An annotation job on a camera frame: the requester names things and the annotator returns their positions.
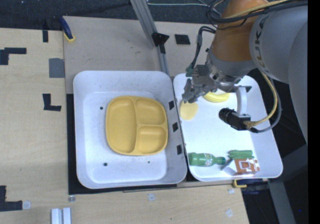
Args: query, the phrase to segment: metal pole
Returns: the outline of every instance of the metal pole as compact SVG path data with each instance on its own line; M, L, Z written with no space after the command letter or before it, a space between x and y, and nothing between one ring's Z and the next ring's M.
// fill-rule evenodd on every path
M152 34L154 32L158 32L156 25L154 23L154 20L151 16L150 10L148 8L146 0L130 0L133 9L135 11L135 14L140 21L140 24L142 26L143 32L150 44L151 47L155 47L155 43L152 38ZM167 64L167 58L166 55L161 53L160 47L157 47L158 55L159 55L159 61L160 61L160 66L161 70L169 75L169 70L168 70L168 64Z

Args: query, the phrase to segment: yellow plate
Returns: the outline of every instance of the yellow plate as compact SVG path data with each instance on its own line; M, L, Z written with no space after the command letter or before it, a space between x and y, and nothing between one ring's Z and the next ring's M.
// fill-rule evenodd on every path
M119 96L105 116L106 141L119 154L147 156L161 152L168 142L165 108L152 98Z

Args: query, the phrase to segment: white tray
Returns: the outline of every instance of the white tray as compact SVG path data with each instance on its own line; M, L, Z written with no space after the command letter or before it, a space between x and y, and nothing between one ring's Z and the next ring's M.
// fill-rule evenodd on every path
M73 94L76 173L82 185L90 189L170 185L185 178L187 163L168 75L160 71L83 71L73 80ZM109 101L118 96L147 97L163 105L169 128L163 151L128 156L109 148L106 109Z
M186 75L179 74L173 80L173 88L177 105L182 102L182 94L187 81ZM264 118L267 113L257 82L245 76L239 83L242 86L252 86L247 93L247 113L251 120ZM186 153L210 153L215 157L225 157L229 162L228 152L231 150L252 150L258 160L260 171L251 175L231 176L222 171L224 166L211 167L189 166L191 174L199 181L212 182L220 180L276 178L283 171L282 160L272 130L262 133L237 131L220 120L218 113L222 108L237 109L237 98L231 93L229 99L222 103L212 103L200 97L197 101L198 110L192 120L180 119ZM264 129L269 121L256 126Z

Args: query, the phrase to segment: wooden table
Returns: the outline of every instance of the wooden table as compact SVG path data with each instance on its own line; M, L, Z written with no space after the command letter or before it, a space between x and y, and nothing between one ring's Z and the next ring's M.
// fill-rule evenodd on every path
M66 84L49 76L49 59L65 58L63 34L49 30L43 42L41 30L0 28L0 38L0 50L27 49L0 65L0 186L6 201L31 206L0 212L1 224L50 223L54 208L71 208L74 224L249 223L231 184L76 194L69 202ZM44 110L43 94L61 110Z

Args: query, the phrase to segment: banana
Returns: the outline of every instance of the banana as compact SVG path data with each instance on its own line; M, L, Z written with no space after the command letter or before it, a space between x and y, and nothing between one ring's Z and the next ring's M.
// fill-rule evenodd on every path
M203 97L213 103L220 103L225 102L227 99L229 99L230 93L214 93L214 92L208 92Z

